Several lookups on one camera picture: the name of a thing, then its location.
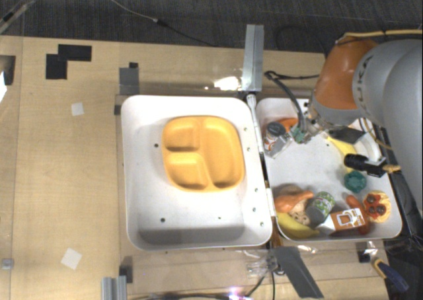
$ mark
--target gray robot arm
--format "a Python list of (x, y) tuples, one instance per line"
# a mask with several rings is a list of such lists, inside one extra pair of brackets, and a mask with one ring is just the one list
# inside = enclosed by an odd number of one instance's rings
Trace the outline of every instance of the gray robot arm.
[(371, 49), (359, 62), (352, 90), (360, 114), (386, 128), (422, 209), (422, 41), (398, 40)]

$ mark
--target white tape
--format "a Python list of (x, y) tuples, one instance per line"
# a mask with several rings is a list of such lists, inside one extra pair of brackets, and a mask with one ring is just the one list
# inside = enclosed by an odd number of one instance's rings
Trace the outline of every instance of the white tape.
[(80, 116), (82, 114), (84, 114), (84, 106), (82, 105), (82, 102), (72, 104), (72, 116)]
[(72, 268), (72, 270), (76, 270), (81, 258), (82, 258), (81, 253), (78, 253), (76, 250), (73, 250), (72, 248), (68, 248), (66, 250), (65, 255), (61, 259), (61, 263), (69, 268)]
[(3, 100), (7, 91), (7, 86), (5, 85), (5, 73), (4, 71), (0, 74), (0, 102)]

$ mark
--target toy food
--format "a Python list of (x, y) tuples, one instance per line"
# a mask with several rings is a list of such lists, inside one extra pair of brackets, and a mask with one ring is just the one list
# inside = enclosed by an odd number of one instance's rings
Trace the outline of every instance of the toy food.
[(290, 212), (300, 201), (311, 199), (314, 196), (312, 191), (304, 191), (298, 194), (287, 194), (278, 196), (275, 202), (276, 211), (279, 213)]
[(359, 208), (346, 209), (329, 214), (325, 222), (317, 226), (317, 229), (329, 235), (346, 229), (360, 228), (365, 225), (364, 218)]
[(300, 213), (300, 212), (304, 212), (305, 210), (305, 204), (307, 203), (307, 199), (302, 199), (300, 202), (298, 202), (298, 204), (296, 204), (291, 211), (289, 211), (288, 213), (291, 215), (292, 213)]
[(385, 222), (391, 214), (391, 201), (382, 191), (371, 191), (363, 201), (369, 220), (374, 223)]
[[(344, 164), (344, 158), (346, 155), (352, 153), (352, 154), (357, 154), (357, 151), (355, 149), (355, 147), (349, 143), (346, 143), (344, 141), (341, 140), (336, 140), (333, 139), (331, 137), (328, 137), (328, 140), (340, 151), (341, 157), (342, 157), (342, 164)], [(350, 167), (345, 166), (346, 172), (350, 173), (353, 170)]]
[(278, 213), (278, 223), (281, 230), (289, 238), (293, 239), (306, 239), (313, 237), (319, 234), (319, 231), (311, 229), (306, 225), (302, 225), (296, 222), (289, 214), (287, 213)]
[(289, 216), (294, 219), (296, 222), (303, 224), (303, 225), (310, 225), (310, 218), (304, 211), (300, 212), (289, 212)]
[(313, 226), (321, 224), (335, 206), (335, 199), (328, 192), (319, 192), (316, 198), (309, 203), (305, 213), (309, 216)]
[(351, 208), (359, 208), (360, 209), (361, 213), (363, 214), (364, 226), (359, 227), (358, 232), (362, 235), (368, 234), (369, 231), (370, 231), (370, 222), (367, 219), (367, 214), (364, 210), (362, 203), (359, 202), (358, 199), (355, 196), (352, 196), (352, 195), (349, 195), (348, 197), (346, 197), (345, 201), (348, 204), (348, 206), (350, 206)]
[(279, 124), (282, 124), (285, 127), (285, 130), (290, 130), (292, 126), (297, 125), (298, 119), (297, 118), (284, 118), (278, 120)]
[(353, 170), (350, 173), (345, 174), (344, 176), (344, 185), (353, 193), (360, 193), (366, 186), (365, 176)]

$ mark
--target green can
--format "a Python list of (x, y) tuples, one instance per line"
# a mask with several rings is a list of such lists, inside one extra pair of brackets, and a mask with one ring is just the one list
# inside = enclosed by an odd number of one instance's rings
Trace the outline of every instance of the green can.
[(335, 206), (335, 199), (328, 192), (319, 192), (305, 209), (313, 226), (320, 225)]

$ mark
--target orange toy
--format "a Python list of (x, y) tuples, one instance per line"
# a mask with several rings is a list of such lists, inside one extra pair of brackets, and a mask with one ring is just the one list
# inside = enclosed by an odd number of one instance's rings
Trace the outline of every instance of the orange toy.
[(355, 196), (352, 196), (352, 195), (349, 195), (348, 197), (346, 197), (345, 201), (348, 204), (348, 206), (350, 206), (351, 208), (359, 208), (360, 209), (360, 211), (362, 212), (362, 215), (363, 215), (365, 225), (358, 227), (358, 231), (360, 232), (361, 235), (368, 234), (369, 231), (370, 231), (370, 222), (369, 222), (369, 219), (367, 218), (367, 213), (364, 211), (364, 207), (363, 207), (362, 203), (359, 202), (358, 199)]
[(288, 213), (301, 200), (311, 199), (313, 196), (314, 194), (312, 193), (312, 191), (304, 191), (295, 195), (278, 196), (275, 199), (276, 211), (279, 213)]
[(286, 131), (289, 131), (293, 126), (298, 124), (297, 118), (284, 118), (281, 120), (278, 120), (279, 124), (282, 124), (285, 127)]

